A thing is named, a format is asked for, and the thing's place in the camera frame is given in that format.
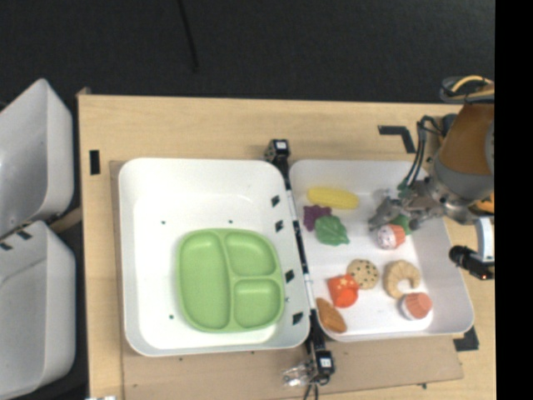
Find small green toy vegetable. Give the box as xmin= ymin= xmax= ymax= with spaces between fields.
xmin=391 ymin=213 xmax=414 ymax=236

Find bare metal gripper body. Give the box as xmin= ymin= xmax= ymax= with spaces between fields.
xmin=398 ymin=180 xmax=478 ymax=229

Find green divided plate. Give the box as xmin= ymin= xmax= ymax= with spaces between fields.
xmin=176 ymin=227 xmax=286 ymax=334

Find beige croissant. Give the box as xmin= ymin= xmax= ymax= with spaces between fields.
xmin=382 ymin=259 xmax=423 ymax=300

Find brown bread loaf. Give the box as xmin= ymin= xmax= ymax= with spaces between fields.
xmin=315 ymin=297 xmax=348 ymax=334

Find black block with thin wires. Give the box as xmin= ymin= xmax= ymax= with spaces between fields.
xmin=263 ymin=138 xmax=291 ymax=162
xmin=312 ymin=349 xmax=336 ymax=377

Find purple grapes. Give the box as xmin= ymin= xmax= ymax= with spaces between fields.
xmin=301 ymin=204 xmax=333 ymax=233

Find yellow corn cob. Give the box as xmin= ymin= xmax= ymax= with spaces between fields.
xmin=306 ymin=186 xmax=361 ymax=211

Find chocolate chip biscuit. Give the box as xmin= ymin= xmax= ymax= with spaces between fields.
xmin=346 ymin=257 xmax=381 ymax=291

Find green lettuce leaf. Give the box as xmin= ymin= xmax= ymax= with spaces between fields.
xmin=313 ymin=215 xmax=351 ymax=248

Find thin black and white rod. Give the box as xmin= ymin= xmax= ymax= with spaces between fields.
xmin=277 ymin=155 xmax=324 ymax=349

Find white plastic tray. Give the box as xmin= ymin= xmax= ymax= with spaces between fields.
xmin=287 ymin=158 xmax=476 ymax=343
xmin=117 ymin=157 xmax=311 ymax=358

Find black cylinder on white bracket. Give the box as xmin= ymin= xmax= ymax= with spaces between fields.
xmin=448 ymin=216 xmax=496 ymax=281

